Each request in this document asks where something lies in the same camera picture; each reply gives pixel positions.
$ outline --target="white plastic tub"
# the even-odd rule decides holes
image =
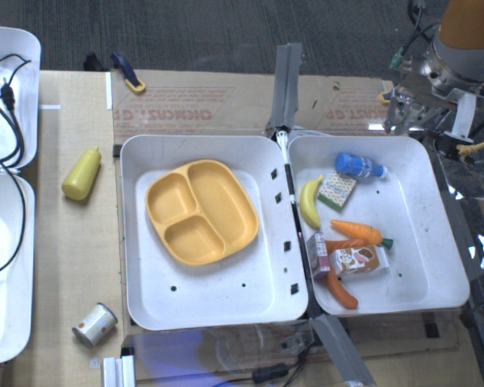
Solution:
[[[22,128],[25,152],[15,169],[28,164],[37,149],[38,93],[41,47],[31,33],[0,27],[0,88],[5,81],[15,93],[15,113]],[[29,60],[17,69],[23,60]],[[0,100],[0,107],[5,105]],[[0,116],[0,156],[5,156],[15,145],[13,131]],[[16,357],[27,345],[31,335],[32,289],[34,280],[34,224],[35,196],[32,187],[15,175],[26,200],[25,233],[18,255],[0,272],[0,363]],[[0,172],[0,267],[16,249],[22,222],[19,191],[10,176]]]
[[[233,171],[255,206],[260,229],[246,248],[198,267],[169,254],[148,219],[144,197],[159,176],[201,159],[219,160]],[[120,160],[127,304],[137,324],[170,330],[282,322],[304,313],[303,264],[274,142],[261,136],[141,135],[123,145]]]
[[[319,305],[330,314],[386,314],[453,308],[469,297],[469,282],[453,238],[427,151],[407,137],[302,136],[290,142],[296,195],[309,179],[334,170],[338,153],[367,156],[385,165],[387,179],[358,178],[341,212],[317,201],[325,239],[345,239],[330,225],[343,219],[376,227],[394,246],[389,268],[342,279],[359,305],[342,307],[321,281],[314,282]],[[314,230],[302,220],[307,239]]]

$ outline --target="green connector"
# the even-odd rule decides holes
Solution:
[[[399,66],[403,60],[403,48],[400,48],[393,56],[393,60],[390,62],[389,69],[394,70],[395,72],[399,71]]]

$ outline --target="table surface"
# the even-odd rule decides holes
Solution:
[[[4,385],[99,386],[102,358],[119,357],[129,317],[122,279],[117,160],[112,155],[113,116],[106,94],[106,73],[40,74],[38,151],[22,175],[36,195],[31,339],[5,364]],[[61,183],[84,150],[94,146],[102,153],[94,187],[86,201],[71,201],[61,192]],[[89,349],[75,338],[72,327],[96,302],[112,309],[119,324]],[[457,342],[452,348],[365,358],[377,384],[482,385],[468,331],[458,319],[453,322]],[[139,385],[183,384],[166,380]],[[344,382],[333,363],[324,362],[309,364],[294,385]]]

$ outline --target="squeeze bottle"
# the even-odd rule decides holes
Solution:
[[[82,201],[88,196],[97,175],[100,160],[98,146],[84,151],[61,186],[66,197]]]
[[[336,171],[355,177],[387,176],[387,168],[375,164],[371,159],[363,156],[354,156],[349,153],[340,153],[336,158]]]

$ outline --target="yellow mustard bottle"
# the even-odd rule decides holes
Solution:
[[[84,151],[61,185],[67,198],[82,201],[88,196],[97,176],[100,160],[98,146]]]

